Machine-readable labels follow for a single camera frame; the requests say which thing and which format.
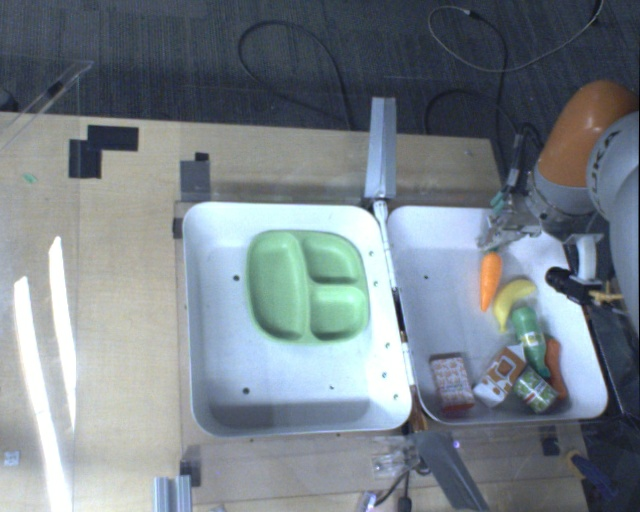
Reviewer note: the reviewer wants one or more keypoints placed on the orange patterned box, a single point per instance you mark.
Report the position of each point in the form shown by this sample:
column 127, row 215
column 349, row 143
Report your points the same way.
column 451, row 382

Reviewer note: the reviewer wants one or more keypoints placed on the thin black and white rod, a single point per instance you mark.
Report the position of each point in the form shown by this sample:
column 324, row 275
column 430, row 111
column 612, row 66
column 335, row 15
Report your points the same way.
column 386, row 240

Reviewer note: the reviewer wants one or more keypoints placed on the yellow banana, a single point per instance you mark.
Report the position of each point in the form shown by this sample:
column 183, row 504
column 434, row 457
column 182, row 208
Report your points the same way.
column 506, row 299

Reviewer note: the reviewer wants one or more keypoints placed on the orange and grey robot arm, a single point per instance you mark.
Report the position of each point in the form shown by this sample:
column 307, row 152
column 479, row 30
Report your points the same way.
column 610, row 165

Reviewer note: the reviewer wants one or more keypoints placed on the orange sausage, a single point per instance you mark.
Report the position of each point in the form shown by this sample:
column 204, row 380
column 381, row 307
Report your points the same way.
column 556, row 365

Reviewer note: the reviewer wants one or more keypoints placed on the orange carrot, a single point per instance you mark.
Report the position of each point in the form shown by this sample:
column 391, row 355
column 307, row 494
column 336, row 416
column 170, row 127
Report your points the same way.
column 490, row 280

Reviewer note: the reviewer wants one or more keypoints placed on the green and white can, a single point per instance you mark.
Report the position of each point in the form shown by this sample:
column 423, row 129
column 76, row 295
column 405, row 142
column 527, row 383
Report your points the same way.
column 536, row 391

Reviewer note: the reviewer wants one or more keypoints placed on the green divided plate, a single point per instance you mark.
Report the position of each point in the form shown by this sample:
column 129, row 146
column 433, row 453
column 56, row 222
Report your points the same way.
column 280, row 285

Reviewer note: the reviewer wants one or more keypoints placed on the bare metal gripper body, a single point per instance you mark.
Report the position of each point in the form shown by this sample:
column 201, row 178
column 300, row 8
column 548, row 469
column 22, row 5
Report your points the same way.
column 519, row 218

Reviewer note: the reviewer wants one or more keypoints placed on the black cylinder on white bracket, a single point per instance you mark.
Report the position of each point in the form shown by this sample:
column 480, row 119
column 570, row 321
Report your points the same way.
column 575, row 280

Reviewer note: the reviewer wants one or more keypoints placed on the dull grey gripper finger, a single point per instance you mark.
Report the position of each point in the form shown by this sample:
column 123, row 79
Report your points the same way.
column 505, row 240
column 486, row 235

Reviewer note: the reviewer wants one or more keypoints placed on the green plastic bottle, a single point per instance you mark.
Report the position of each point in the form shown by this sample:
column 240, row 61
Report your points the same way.
column 530, row 340

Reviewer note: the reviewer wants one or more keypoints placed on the white plastic tray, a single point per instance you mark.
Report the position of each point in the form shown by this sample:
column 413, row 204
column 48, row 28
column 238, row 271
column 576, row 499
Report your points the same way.
column 300, row 390
column 445, row 310

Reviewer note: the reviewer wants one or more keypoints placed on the white and orange carton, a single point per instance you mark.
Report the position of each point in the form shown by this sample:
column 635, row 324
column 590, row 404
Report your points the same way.
column 500, row 377

